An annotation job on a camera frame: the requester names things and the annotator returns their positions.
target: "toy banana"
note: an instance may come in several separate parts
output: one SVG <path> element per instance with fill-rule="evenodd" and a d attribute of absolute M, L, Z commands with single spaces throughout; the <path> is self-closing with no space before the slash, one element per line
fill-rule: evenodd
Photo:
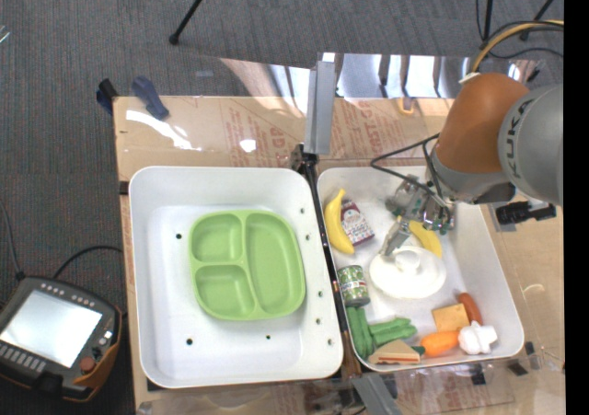
<path fill-rule="evenodd" d="M 327 229 L 330 244 L 342 253 L 351 255 L 353 253 L 353 244 L 341 225 L 341 198 L 345 193 L 344 189 L 340 189 L 337 196 L 325 206 L 323 216 L 325 217 L 325 228 Z"/>
<path fill-rule="evenodd" d="M 442 257 L 442 244 L 440 238 L 433 230 L 427 230 L 423 224 L 416 220 L 409 220 L 409 230 L 422 243 L 425 249 L 430 250 L 438 258 Z"/>

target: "gray carpet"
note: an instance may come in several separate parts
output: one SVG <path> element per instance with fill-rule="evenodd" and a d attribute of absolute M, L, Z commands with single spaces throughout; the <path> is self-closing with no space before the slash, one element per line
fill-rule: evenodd
<path fill-rule="evenodd" d="M 208 57 L 311 68 L 318 52 L 477 53 L 487 0 L 203 0 L 171 45 L 194 0 L 0 0 L 0 200 L 26 274 L 52 275 L 78 250 L 121 247 L 111 116 L 96 102 L 108 78 L 131 94 L 138 75 L 162 95 L 232 94 L 203 78 Z M 547 0 L 493 0 L 491 31 L 530 20 Z M 544 19 L 564 19 L 554 0 Z M 546 60 L 534 83 L 561 82 L 563 38 L 534 32 L 493 51 Z M 121 254 L 87 253 L 62 278 L 121 307 Z M 16 288 L 6 225 L 0 222 L 0 300 Z M 47 398 L 0 380 L 0 415 L 131 415 L 126 330 L 114 370 L 91 402 Z"/>

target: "white plate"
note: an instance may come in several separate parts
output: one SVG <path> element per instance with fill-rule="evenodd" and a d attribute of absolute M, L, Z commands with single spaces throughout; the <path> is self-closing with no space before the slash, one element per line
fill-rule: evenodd
<path fill-rule="evenodd" d="M 415 175 L 421 181 L 425 174 L 425 167 L 396 167 L 395 170 L 404 175 Z M 383 293 L 370 281 L 370 262 L 382 247 L 394 220 L 385 206 L 385 199 L 395 194 L 401 181 L 371 167 L 331 168 L 318 179 L 318 195 L 323 206 L 340 188 L 344 188 L 344 197 L 356 203 L 375 231 L 375 237 L 358 245 L 353 255 L 331 248 L 336 269 L 353 264 L 359 264 L 364 269 L 371 299 L 364 307 L 368 323 L 409 317 L 418 333 L 406 342 L 418 345 L 423 336 L 436 331 L 432 310 L 457 304 L 456 295 L 466 291 L 478 304 L 483 323 L 493 325 L 499 339 L 491 345 L 490 354 L 468 355 L 455 348 L 435 358 L 422 358 L 419 364 L 370 364 L 361 361 L 374 371 L 388 372 L 514 356 L 524 345 L 524 330 L 479 206 L 459 204 L 455 210 L 455 229 L 439 236 L 446 267 L 445 283 L 439 291 L 423 299 L 395 298 Z M 415 240 L 412 236 L 405 245 L 420 246 L 420 242 Z"/>
<path fill-rule="evenodd" d="M 286 168 L 147 167 L 129 185 L 139 353 L 167 388 L 333 375 L 343 348 L 329 272 L 306 180 Z M 281 215 L 294 229 L 306 297 L 285 317 L 227 321 L 199 306 L 188 233 L 200 216 L 231 209 Z"/>

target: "divided plate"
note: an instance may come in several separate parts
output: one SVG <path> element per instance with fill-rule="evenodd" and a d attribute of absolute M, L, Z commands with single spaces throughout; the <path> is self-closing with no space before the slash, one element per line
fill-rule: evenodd
<path fill-rule="evenodd" d="M 190 234 L 194 294 L 228 320 L 283 317 L 305 298 L 305 271 L 293 228 L 276 213 L 209 213 Z"/>

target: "toy carrot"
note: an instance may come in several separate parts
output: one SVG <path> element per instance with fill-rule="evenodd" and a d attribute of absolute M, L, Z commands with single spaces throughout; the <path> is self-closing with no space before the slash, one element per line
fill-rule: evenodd
<path fill-rule="evenodd" d="M 425 348 L 426 356 L 438 356 L 458 346 L 459 330 L 435 331 L 425 335 L 420 345 Z"/>

